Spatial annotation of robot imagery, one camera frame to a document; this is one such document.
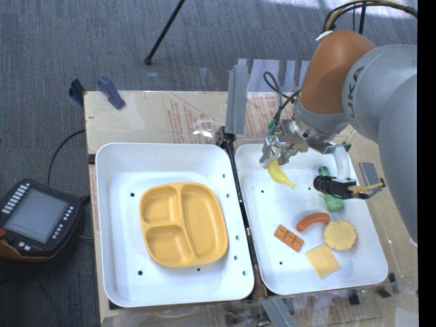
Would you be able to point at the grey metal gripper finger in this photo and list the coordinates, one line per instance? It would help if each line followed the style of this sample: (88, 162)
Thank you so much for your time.
(286, 154)
(269, 152)

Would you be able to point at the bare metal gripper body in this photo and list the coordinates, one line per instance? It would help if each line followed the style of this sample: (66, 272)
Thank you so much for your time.
(297, 138)

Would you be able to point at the yellow banana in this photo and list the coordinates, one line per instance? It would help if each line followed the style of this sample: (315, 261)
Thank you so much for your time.
(280, 176)

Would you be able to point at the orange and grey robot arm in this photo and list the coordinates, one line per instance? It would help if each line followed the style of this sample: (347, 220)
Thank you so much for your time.
(378, 90)

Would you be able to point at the green bottle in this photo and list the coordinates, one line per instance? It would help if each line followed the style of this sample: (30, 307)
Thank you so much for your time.
(334, 203)

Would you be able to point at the orange sausage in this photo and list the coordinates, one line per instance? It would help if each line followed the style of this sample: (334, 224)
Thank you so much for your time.
(311, 220)

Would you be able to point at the orange waffle biscuit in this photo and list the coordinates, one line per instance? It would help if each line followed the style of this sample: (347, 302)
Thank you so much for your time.
(289, 238)

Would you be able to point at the yellow round biscuit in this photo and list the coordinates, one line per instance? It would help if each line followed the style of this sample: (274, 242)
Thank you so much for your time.
(340, 235)

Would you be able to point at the yellow divided plate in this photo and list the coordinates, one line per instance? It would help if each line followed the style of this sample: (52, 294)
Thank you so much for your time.
(201, 223)

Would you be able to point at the yellow cheese slice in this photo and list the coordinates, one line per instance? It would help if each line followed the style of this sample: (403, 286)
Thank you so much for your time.
(322, 261)

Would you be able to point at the white plastic tray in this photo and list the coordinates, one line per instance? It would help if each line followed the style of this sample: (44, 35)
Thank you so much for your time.
(282, 271)
(122, 237)

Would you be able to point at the brown cardboard board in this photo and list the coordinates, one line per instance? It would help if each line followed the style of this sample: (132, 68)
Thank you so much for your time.
(153, 118)

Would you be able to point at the black cylinder on white bracket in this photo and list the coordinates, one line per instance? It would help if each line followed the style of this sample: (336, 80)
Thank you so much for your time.
(332, 186)

